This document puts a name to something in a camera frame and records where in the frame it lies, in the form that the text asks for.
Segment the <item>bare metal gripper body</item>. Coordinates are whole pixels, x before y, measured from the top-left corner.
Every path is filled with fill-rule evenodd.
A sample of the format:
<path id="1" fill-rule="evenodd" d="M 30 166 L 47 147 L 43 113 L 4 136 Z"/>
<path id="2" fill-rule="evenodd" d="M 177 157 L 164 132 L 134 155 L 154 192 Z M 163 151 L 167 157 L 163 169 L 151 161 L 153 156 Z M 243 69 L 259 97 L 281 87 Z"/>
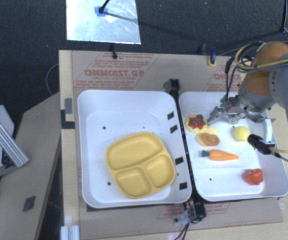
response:
<path id="1" fill-rule="evenodd" d="M 275 103 L 271 96 L 230 97 L 224 107 L 225 115 L 243 113 L 245 119 L 254 123 L 262 123 L 266 119 L 264 111 L 271 108 Z"/>

